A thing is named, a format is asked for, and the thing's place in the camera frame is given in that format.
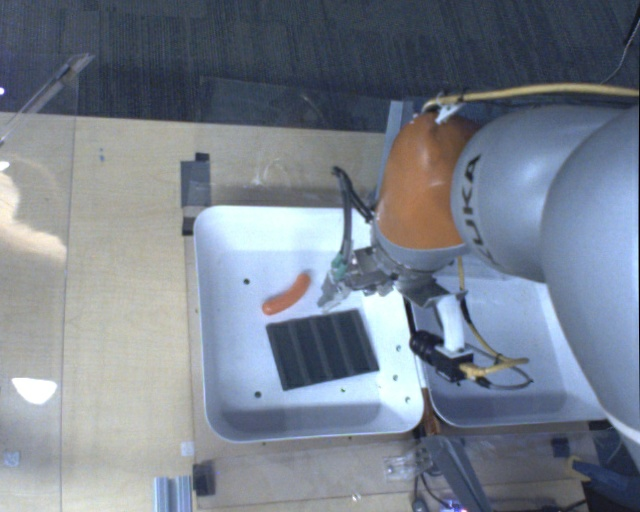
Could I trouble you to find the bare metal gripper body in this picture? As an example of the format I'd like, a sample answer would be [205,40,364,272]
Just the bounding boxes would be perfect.
[339,245,407,298]

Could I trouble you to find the orange sausage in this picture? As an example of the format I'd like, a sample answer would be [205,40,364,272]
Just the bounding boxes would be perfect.
[261,271,312,317]

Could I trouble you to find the black ribbed mat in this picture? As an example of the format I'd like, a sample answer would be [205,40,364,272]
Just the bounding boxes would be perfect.
[264,308,381,392]

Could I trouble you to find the white plastic tray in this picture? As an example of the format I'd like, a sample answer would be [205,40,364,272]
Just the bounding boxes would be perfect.
[192,204,427,444]
[408,255,609,430]

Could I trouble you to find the black cylinder on white bracket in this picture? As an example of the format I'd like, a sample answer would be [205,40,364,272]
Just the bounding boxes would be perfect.
[409,293,475,386]

